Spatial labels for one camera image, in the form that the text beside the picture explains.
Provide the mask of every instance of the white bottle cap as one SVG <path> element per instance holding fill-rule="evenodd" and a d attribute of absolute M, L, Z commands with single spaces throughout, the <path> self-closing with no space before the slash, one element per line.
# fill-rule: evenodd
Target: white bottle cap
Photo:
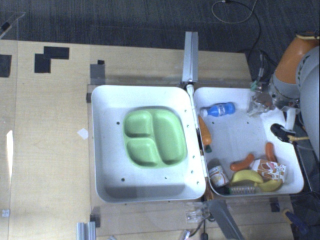
<path fill-rule="evenodd" d="M 200 116 L 206 117 L 207 115 L 208 115 L 208 111 L 205 108 L 200 109 Z"/>

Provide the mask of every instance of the yellow banana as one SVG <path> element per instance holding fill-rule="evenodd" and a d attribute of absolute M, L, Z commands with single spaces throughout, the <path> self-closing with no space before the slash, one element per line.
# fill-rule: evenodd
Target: yellow banana
<path fill-rule="evenodd" d="M 282 185 L 282 181 L 277 181 L 271 179 L 265 183 L 257 184 L 257 186 L 261 189 L 262 192 L 272 192 L 276 191 Z"/>
<path fill-rule="evenodd" d="M 258 184 L 264 182 L 261 175 L 254 170 L 239 170 L 233 174 L 231 184 L 242 182 L 242 181 L 252 181 Z"/>

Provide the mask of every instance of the metal bracket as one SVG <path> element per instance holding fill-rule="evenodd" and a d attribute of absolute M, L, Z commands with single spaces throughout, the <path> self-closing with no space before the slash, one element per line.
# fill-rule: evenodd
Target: metal bracket
<path fill-rule="evenodd" d="M 198 81 L 198 32 L 185 32 L 182 82 Z"/>
<path fill-rule="evenodd" d="M 96 223 L 94 221 L 77 223 L 76 240 L 96 240 Z"/>

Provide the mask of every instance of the green plate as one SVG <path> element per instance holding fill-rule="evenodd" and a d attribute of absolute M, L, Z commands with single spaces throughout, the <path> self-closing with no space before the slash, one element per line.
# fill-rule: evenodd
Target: green plate
<path fill-rule="evenodd" d="M 169 167 L 187 156 L 179 118 L 167 109 L 141 109 L 128 113 L 123 123 L 125 150 L 131 161 L 144 168 Z"/>

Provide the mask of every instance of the wooden surface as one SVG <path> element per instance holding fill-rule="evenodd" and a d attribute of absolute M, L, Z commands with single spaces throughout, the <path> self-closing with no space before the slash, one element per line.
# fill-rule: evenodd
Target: wooden surface
<path fill-rule="evenodd" d="M 70 58 L 52 59 L 50 74 L 36 74 L 35 53 L 42 54 L 44 46 L 69 47 Z M 183 51 L 18 42 L 10 240 L 75 239 L 77 223 L 87 223 L 97 205 L 98 201 L 91 202 L 89 142 L 77 134 L 82 128 L 88 130 L 87 84 L 90 63 L 97 60 L 105 60 L 107 78 L 144 74 L 179 79 Z M 243 54 L 199 52 L 199 74 L 215 81 L 250 81 Z M 6 195 L 2 189 L 0 195 Z M 163 203 L 101 205 L 100 212 L 105 211 L 108 220 L 97 230 L 99 240 L 110 235 L 118 240 L 176 240 L 182 229 L 197 226 L 186 223 L 184 203 L 165 206 L 168 213 Z M 279 212 L 271 212 L 268 199 L 228 205 L 247 239 L 293 239 L 289 224 Z M 280 208 L 288 206 L 290 200 L 284 197 Z M 0 225 L 7 227 L 4 221 Z M 223 239 L 215 222 L 207 227 L 210 239 Z"/>

